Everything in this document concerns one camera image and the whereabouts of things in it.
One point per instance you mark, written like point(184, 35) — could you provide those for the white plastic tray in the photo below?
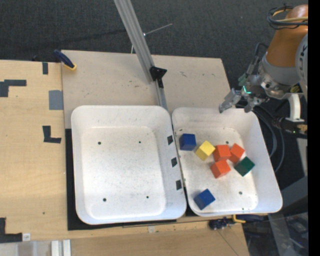
point(120, 170)
point(225, 192)

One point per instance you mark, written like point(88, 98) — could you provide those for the blue cube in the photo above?
point(204, 199)
point(187, 142)

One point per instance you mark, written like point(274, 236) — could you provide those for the black cylinder on white bracket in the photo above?
point(295, 107)

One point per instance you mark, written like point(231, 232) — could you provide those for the orange cube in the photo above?
point(237, 152)
point(220, 168)
point(222, 152)

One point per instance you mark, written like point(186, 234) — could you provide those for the yellow cube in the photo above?
point(205, 150)

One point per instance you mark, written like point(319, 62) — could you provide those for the pale wood board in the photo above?
point(107, 80)

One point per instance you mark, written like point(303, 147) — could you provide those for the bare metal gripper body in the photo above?
point(271, 88)

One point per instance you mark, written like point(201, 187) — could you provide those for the green cube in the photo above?
point(244, 166)

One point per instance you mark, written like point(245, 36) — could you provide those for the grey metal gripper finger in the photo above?
point(252, 102)
point(228, 101)

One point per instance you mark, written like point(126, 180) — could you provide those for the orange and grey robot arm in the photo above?
point(282, 45)

